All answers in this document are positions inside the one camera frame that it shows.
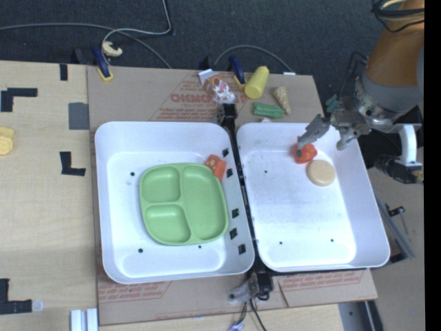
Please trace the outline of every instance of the blue clamp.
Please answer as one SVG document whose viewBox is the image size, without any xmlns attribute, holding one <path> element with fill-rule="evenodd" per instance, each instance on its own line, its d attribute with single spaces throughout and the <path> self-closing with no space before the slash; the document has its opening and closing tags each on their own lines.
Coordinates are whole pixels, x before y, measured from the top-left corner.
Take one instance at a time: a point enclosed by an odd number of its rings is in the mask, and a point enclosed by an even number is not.
<svg viewBox="0 0 441 331">
<path fill-rule="evenodd" d="M 93 47 L 92 54 L 98 66 L 98 73 L 104 82 L 113 80 L 113 74 L 109 69 L 109 64 L 105 60 L 104 54 L 99 47 Z"/>
<path fill-rule="evenodd" d="M 228 61 L 230 66 L 233 68 L 236 83 L 238 83 L 240 86 L 245 85 L 245 74 L 239 60 L 234 55 L 231 55 L 228 58 Z"/>
</svg>

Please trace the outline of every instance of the yellow object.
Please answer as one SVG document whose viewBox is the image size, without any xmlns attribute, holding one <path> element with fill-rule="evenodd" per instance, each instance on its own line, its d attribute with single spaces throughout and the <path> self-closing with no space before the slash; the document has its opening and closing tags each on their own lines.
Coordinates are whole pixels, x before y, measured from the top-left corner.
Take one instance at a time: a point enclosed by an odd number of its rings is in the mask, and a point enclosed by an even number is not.
<svg viewBox="0 0 441 331">
<path fill-rule="evenodd" d="M 291 106 L 289 104 L 287 88 L 285 86 L 277 87 L 274 90 L 273 95 L 275 96 L 275 98 L 279 102 L 280 106 L 285 111 L 285 114 L 290 115 L 291 114 Z"/>
<path fill-rule="evenodd" d="M 245 87 L 244 83 L 240 83 L 239 79 L 236 77 L 236 75 L 233 75 L 233 80 L 236 82 L 236 85 L 239 87 L 239 90 L 243 91 L 243 88 Z"/>
<path fill-rule="evenodd" d="M 336 170 L 334 167 L 322 159 L 309 162 L 306 173 L 308 178 L 319 186 L 327 186 L 336 178 Z"/>
<path fill-rule="evenodd" d="M 245 84 L 243 91 L 248 98 L 259 99 L 267 85 L 269 70 L 266 66 L 259 66 Z"/>
<path fill-rule="evenodd" d="M 8 154 L 14 147 L 14 130 L 0 126 L 0 154 Z"/>
<path fill-rule="evenodd" d="M 99 68 L 97 68 L 99 75 L 101 76 L 101 78 L 103 79 L 104 82 L 109 82 L 111 80 L 113 80 L 113 74 L 112 71 L 109 70 L 109 77 L 104 76 L 104 74 L 101 72 L 101 70 L 99 70 Z"/>
</svg>

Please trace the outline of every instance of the white tray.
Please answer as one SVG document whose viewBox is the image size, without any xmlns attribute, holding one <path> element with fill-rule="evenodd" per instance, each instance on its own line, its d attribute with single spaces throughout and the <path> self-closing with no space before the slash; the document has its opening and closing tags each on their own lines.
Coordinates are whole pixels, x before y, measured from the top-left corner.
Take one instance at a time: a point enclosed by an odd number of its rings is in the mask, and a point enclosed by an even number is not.
<svg viewBox="0 0 441 331">
<path fill-rule="evenodd" d="M 389 260 L 369 177 L 352 141 L 343 151 L 331 128 L 314 143 L 316 159 L 336 170 L 329 186 L 314 185 L 307 164 L 297 164 L 292 148 L 305 132 L 302 123 L 249 123 L 238 130 L 258 252 L 278 272 L 378 267 Z"/>
<path fill-rule="evenodd" d="M 212 123 L 110 122 L 96 131 L 95 146 L 103 265 L 110 278 L 130 284 L 240 274 L 251 268 L 254 249 L 224 129 Z M 232 170 L 222 180 L 229 213 L 225 235 L 196 245 L 155 242 L 141 215 L 142 173 L 160 164 L 204 163 L 210 154 Z"/>
</svg>

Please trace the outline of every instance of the green divided plate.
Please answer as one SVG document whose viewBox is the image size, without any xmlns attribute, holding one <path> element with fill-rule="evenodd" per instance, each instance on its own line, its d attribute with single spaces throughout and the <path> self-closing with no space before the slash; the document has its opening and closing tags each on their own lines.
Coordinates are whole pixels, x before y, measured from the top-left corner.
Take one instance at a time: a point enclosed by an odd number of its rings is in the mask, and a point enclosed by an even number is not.
<svg viewBox="0 0 441 331">
<path fill-rule="evenodd" d="M 145 228 L 159 243 L 207 243 L 227 230 L 222 185 L 204 164 L 152 167 L 141 176 L 139 194 Z"/>
</svg>

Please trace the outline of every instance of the cardboard sheet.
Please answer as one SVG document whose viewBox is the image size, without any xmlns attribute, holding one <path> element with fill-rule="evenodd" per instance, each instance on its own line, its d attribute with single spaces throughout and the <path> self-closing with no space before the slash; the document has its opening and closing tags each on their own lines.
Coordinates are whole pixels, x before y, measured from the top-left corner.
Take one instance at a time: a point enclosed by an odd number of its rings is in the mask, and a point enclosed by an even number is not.
<svg viewBox="0 0 441 331">
<path fill-rule="evenodd" d="M 105 274 L 101 260 L 94 157 L 96 129 L 108 121 L 216 121 L 218 109 L 202 88 L 198 71 L 113 68 L 112 72 L 114 79 L 104 83 L 96 68 L 88 67 L 100 324 L 240 312 L 242 305 L 228 304 L 227 293 L 238 287 L 245 280 L 245 275 L 121 285 Z M 253 101 L 234 83 L 233 74 L 221 74 L 236 95 L 237 128 L 247 122 L 261 121 L 261 117 L 252 114 Z M 271 74 L 264 95 L 258 101 L 278 104 L 272 91 L 279 86 L 287 88 L 292 114 L 275 121 L 309 123 L 322 113 L 314 78 L 310 76 Z M 369 270 L 303 273 L 274 277 L 274 291 L 268 301 L 258 302 L 258 309 L 322 305 L 376 297 Z"/>
</svg>

